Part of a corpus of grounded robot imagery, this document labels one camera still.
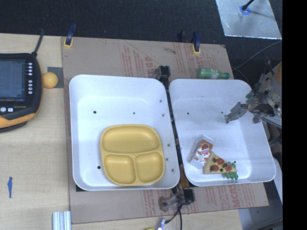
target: toy pizza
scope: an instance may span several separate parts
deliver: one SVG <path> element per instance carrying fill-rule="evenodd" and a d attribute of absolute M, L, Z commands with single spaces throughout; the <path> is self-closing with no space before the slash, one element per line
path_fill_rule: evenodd
<path fill-rule="evenodd" d="M 204 174 L 212 173 L 236 173 L 237 169 L 234 163 L 226 162 L 224 159 L 211 151 L 208 161 L 203 167 Z"/>

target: cardboard sheet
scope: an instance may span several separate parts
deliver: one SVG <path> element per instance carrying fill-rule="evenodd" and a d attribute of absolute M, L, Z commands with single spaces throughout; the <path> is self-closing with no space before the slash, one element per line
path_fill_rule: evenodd
<path fill-rule="evenodd" d="M 66 133 L 69 166 L 71 221 L 73 224 L 173 215 L 160 210 L 160 197 L 171 190 L 83 191 L 72 175 L 69 82 L 79 74 L 152 77 L 160 66 L 169 66 L 174 79 L 195 79 L 199 67 L 229 72 L 226 49 L 222 45 L 201 44 L 193 53 L 192 44 L 119 39 L 74 38 L 71 48 L 62 46 Z M 193 188 L 196 201 L 182 214 L 267 206 L 263 183 L 232 184 Z"/>

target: yellow plate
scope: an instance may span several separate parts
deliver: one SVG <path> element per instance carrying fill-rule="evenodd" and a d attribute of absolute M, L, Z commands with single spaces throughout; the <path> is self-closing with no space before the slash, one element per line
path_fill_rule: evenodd
<path fill-rule="evenodd" d="M 165 171 L 158 133 L 147 125 L 116 125 L 100 138 L 107 178 L 117 185 L 143 185 L 160 180 Z"/>

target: wooden table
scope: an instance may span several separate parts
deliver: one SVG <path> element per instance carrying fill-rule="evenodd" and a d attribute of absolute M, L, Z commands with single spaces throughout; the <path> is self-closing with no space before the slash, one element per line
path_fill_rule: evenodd
<path fill-rule="evenodd" d="M 1 53 L 31 53 L 39 36 L 0 34 Z M 42 73 L 62 67 L 61 37 L 44 36 L 37 60 Z M 52 213 L 70 210 L 62 88 L 43 90 L 40 112 L 25 126 L 0 133 L 0 229 L 50 230 Z M 7 183 L 12 177 L 12 198 Z M 159 217 L 75 224 L 73 230 L 143 230 Z M 182 215 L 183 229 L 242 229 L 237 210 Z M 180 229 L 179 216 L 165 226 Z"/>

